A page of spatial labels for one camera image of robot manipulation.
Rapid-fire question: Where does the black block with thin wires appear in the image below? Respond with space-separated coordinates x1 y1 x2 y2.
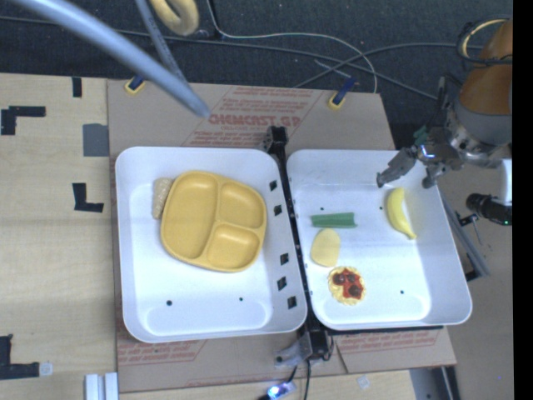
296 329 335 363
262 125 290 155

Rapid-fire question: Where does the black cylinder on white bracket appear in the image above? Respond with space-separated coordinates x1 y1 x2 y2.
465 157 514 227

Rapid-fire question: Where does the brown cardboard board red print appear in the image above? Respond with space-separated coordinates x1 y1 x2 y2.
106 78 458 393

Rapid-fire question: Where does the yellow tart with red topping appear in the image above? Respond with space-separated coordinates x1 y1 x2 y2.
326 265 367 306

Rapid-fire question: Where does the thin black rod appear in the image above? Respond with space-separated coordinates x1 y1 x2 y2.
272 138 321 335

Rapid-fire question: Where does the yellow banana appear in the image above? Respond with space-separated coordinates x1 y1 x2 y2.
386 187 418 241

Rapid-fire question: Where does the yellow divided plate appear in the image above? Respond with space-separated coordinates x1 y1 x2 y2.
159 169 268 274

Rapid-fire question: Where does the white plastic tray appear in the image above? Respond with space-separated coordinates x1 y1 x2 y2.
114 146 309 344
286 147 474 332

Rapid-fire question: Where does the pale yellow potato slice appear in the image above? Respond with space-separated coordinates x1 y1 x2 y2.
310 227 342 268

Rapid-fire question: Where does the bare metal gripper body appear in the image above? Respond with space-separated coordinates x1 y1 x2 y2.
415 124 508 172

